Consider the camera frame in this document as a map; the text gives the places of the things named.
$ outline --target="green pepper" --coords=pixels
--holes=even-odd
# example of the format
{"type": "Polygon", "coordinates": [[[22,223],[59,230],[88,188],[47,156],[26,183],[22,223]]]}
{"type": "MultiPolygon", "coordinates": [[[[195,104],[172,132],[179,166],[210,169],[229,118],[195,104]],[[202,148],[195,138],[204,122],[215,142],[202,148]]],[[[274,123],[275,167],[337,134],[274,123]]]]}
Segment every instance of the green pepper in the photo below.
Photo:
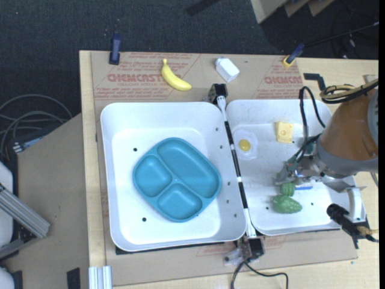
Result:
{"type": "Polygon", "coordinates": [[[297,213],[302,210],[299,202],[287,195],[277,195],[273,199],[273,208],[279,213],[297,213]]]}
{"type": "Polygon", "coordinates": [[[294,195],[295,184],[292,182],[283,183],[281,185],[281,194],[292,197],[294,195]]]}

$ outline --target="yellow banana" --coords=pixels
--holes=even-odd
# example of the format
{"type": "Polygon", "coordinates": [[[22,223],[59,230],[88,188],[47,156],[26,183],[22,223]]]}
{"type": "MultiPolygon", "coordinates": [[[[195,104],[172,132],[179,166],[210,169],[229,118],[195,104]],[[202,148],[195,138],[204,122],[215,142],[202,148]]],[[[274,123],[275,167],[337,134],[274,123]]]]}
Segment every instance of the yellow banana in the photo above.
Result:
{"type": "Polygon", "coordinates": [[[177,90],[188,91],[192,88],[188,82],[180,79],[174,74],[174,72],[170,69],[167,64],[167,59],[163,59],[162,77],[170,86],[177,90]]]}

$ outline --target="egg yolk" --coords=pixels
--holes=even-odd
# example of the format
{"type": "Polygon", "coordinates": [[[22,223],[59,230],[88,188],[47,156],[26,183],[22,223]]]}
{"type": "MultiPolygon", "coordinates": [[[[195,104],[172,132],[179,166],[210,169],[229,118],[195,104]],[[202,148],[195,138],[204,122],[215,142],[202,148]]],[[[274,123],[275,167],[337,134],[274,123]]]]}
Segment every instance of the egg yolk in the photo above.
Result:
{"type": "Polygon", "coordinates": [[[238,146],[239,146],[239,148],[240,148],[242,151],[244,151],[244,152],[249,151],[250,148],[251,148],[250,142],[249,142],[248,140],[246,140],[246,139],[241,139],[241,140],[239,141],[239,143],[238,143],[238,146]]]}

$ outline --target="yellow cheese toy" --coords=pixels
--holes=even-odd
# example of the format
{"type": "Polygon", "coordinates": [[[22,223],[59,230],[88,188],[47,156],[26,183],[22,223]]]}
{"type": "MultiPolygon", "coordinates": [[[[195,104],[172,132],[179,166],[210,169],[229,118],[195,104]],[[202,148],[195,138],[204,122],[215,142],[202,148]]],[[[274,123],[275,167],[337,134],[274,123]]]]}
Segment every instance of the yellow cheese toy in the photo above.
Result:
{"type": "Polygon", "coordinates": [[[293,124],[286,122],[276,122],[276,137],[278,142],[293,142],[293,124]]]}

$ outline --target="blue divided tray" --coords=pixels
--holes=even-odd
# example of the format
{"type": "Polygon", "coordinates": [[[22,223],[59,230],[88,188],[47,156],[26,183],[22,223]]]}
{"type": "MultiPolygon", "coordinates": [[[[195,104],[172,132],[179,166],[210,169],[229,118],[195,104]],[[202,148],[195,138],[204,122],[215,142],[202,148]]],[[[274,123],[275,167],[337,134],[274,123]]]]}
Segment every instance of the blue divided tray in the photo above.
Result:
{"type": "Polygon", "coordinates": [[[164,217],[186,222],[218,195],[221,176],[211,162],[181,138],[168,138],[136,163],[135,188],[164,217]]]}

